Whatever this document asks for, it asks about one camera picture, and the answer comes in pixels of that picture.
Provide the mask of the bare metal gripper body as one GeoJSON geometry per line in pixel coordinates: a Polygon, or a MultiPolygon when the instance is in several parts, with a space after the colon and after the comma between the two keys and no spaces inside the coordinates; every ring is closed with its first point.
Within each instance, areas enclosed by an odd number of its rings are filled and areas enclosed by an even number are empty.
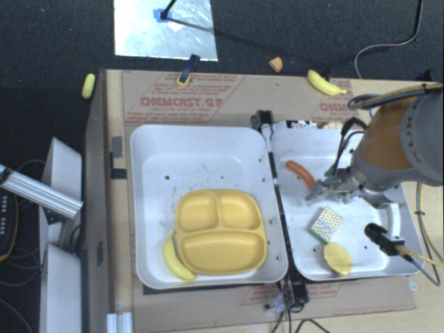
{"type": "Polygon", "coordinates": [[[367,199],[374,195],[374,191],[361,173],[355,168],[337,169],[325,177],[323,186],[330,194],[347,204],[355,198],[367,199]]]}

